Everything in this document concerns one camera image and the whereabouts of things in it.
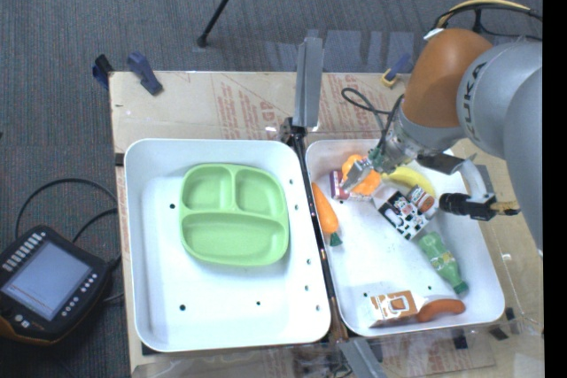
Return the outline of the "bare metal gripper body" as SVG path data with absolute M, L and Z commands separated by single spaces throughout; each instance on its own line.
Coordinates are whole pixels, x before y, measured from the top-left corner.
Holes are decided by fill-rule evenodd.
M 370 152 L 370 162 L 377 172 L 391 174 L 399 166 L 416 159 L 419 153 L 420 144 L 395 128 Z

